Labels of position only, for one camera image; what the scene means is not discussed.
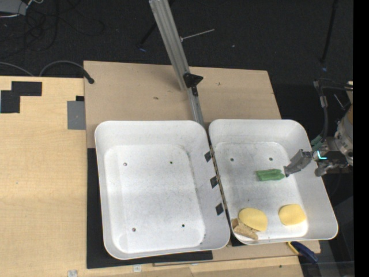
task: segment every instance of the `green sponge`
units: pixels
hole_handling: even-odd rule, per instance
[[[257,170],[256,175],[260,181],[279,181],[284,178],[280,169]]]

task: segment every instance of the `green object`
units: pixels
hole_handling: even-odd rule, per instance
[[[280,169],[257,170],[256,175],[260,181],[279,181],[284,178]]]
[[[321,142],[321,140],[322,140],[322,138],[323,138],[323,136],[321,136],[321,135],[318,135],[315,139],[313,139],[311,142],[310,142],[310,144],[311,144],[311,148],[312,148],[312,150],[313,151],[316,151],[316,150],[319,150],[320,149],[320,147],[322,146],[322,142]]]

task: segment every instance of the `metal rail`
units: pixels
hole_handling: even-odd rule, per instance
[[[172,11],[168,0],[149,0],[154,18],[163,38],[165,48],[174,68],[179,87],[181,90],[187,90],[193,118],[196,122],[204,125],[200,102],[197,93],[194,93],[194,87],[189,87],[185,83],[185,74],[190,74],[189,64],[183,51],[182,43],[178,35],[177,27],[174,23]]]

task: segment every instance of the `metal rod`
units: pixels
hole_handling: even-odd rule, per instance
[[[174,23],[172,11],[168,0],[149,0],[154,18],[163,38],[165,48],[171,60],[174,72],[177,76],[178,84],[181,90],[187,90],[190,107],[193,118],[196,122],[204,125],[200,102],[197,96],[194,96],[191,88],[187,88],[183,75],[190,73],[189,64],[183,51],[183,47],[178,35],[177,27]]]
[[[183,42],[185,39],[196,37],[196,36],[203,35],[203,34],[206,34],[206,33],[210,33],[210,32],[213,32],[213,31],[215,31],[215,29],[211,29],[211,30],[207,30],[207,31],[204,31],[204,32],[196,33],[196,34],[193,34],[193,35],[190,35],[190,36],[179,37],[179,38],[180,38],[180,41]]]
[[[334,18],[336,16],[336,10],[337,10],[337,8],[338,8],[338,0],[334,0],[333,1],[333,6],[332,6],[332,14],[330,16],[330,23],[329,23],[328,34],[327,34],[327,38],[326,38],[326,42],[325,42],[325,47],[324,47],[324,52],[323,52],[323,56],[321,58],[321,63],[323,65],[325,65],[325,60],[326,60],[327,53],[328,53],[328,48],[329,48],[329,44],[330,44],[330,38],[332,36]]]
[[[169,5],[171,6],[176,0],[170,0],[169,1]],[[144,44],[146,42],[146,40],[148,39],[148,37],[150,37],[151,33],[156,29],[157,24],[154,23],[152,24],[152,26],[149,28],[149,30],[146,32],[146,34],[144,35],[144,37],[142,37],[141,41],[139,43],[136,44],[137,48],[142,50],[142,51],[146,51],[144,49]]]
[[[340,107],[342,110],[344,110],[344,105],[341,103],[340,99],[338,98],[338,96],[334,93],[333,94],[334,98],[336,99],[336,101],[339,103]]]

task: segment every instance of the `metal pole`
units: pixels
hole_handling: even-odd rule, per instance
[[[157,26],[163,38],[165,48],[171,60],[178,84],[181,90],[187,90],[193,118],[196,122],[204,125],[204,119],[200,108],[200,102],[193,90],[186,86],[184,75],[190,73],[189,64],[183,51],[182,43],[178,35],[177,27],[174,23],[172,11],[168,0],[149,0]]]
[[[171,6],[176,0],[170,0],[169,1],[169,5]],[[136,44],[137,48],[142,50],[142,51],[146,51],[144,49],[144,44],[146,42],[146,40],[148,39],[148,37],[150,37],[151,33],[156,29],[156,23],[154,23],[150,29],[146,32],[146,34],[144,35],[144,37],[142,37],[141,41],[139,43]]]

